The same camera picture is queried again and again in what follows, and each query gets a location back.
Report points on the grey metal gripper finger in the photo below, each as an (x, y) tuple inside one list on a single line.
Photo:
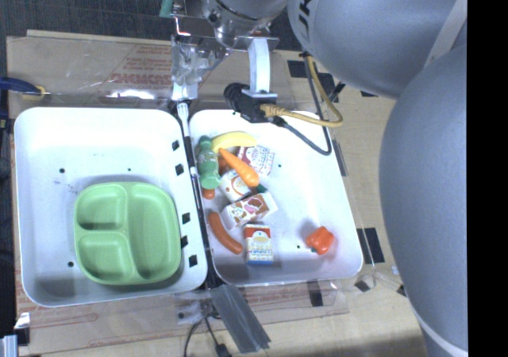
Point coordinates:
[(200, 66), (180, 70)]

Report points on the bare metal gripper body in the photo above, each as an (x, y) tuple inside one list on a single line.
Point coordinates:
[(206, 26)]

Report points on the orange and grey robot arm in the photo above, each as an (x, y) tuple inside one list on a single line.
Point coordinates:
[(381, 30)]

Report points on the thin black and white rod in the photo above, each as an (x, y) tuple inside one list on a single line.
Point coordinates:
[(183, 113)]

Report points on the yellow banana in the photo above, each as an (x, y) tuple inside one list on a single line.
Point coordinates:
[(234, 138)]

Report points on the brown cardboard board red print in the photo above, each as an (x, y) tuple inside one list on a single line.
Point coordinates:
[(99, 66)]

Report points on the green bottle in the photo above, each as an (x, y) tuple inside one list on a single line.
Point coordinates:
[(208, 165)]

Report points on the orange carrot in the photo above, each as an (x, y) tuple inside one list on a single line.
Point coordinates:
[(242, 169)]

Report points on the white packet with red print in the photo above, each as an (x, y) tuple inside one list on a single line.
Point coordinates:
[(262, 159)]

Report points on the orange sausage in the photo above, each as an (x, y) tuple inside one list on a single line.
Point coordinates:
[(208, 193), (224, 232)]

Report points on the white carton with orange picture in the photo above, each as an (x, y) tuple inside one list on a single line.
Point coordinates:
[(234, 189)]

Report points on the white plastic tray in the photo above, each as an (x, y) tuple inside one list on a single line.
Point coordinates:
[(51, 137), (309, 189)]

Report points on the white and brown carton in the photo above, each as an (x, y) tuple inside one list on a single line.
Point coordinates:
[(250, 208)]

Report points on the green divided plate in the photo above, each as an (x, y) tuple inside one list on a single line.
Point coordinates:
[(127, 232)]

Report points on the orange and white carton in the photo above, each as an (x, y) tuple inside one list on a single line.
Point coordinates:
[(259, 244)]

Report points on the orange bell pepper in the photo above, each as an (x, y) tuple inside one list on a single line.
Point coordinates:
[(320, 240)]

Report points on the black cylinder on white bracket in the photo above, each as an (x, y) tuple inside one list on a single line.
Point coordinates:
[(259, 66)]

